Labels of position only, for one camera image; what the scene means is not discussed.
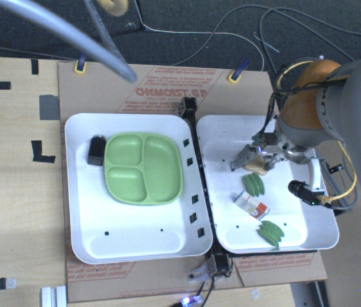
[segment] cardboard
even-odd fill
[[[65,122],[77,113],[178,114],[182,97],[195,97],[197,119],[207,114],[266,114],[272,89],[265,72],[244,71],[240,81],[227,81],[232,70],[132,65],[138,75],[127,83],[105,66],[88,63],[83,75],[74,62],[58,63],[60,91],[63,197],[67,243],[67,290],[70,303],[122,297],[196,292],[188,271],[205,256],[146,262],[88,265],[70,247],[68,184],[65,160]],[[326,278],[319,252],[234,258],[231,277],[215,290],[314,281]]]

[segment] green plate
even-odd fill
[[[108,139],[104,173],[112,197],[134,205],[160,205],[183,190],[181,156],[169,138],[150,133],[121,133]]]

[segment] brown object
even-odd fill
[[[309,83],[323,82],[340,65],[323,59],[311,63],[297,78],[293,88],[302,88]],[[286,124],[305,130],[321,130],[323,127],[317,116],[316,99],[318,90],[302,91],[291,95],[281,112]]]

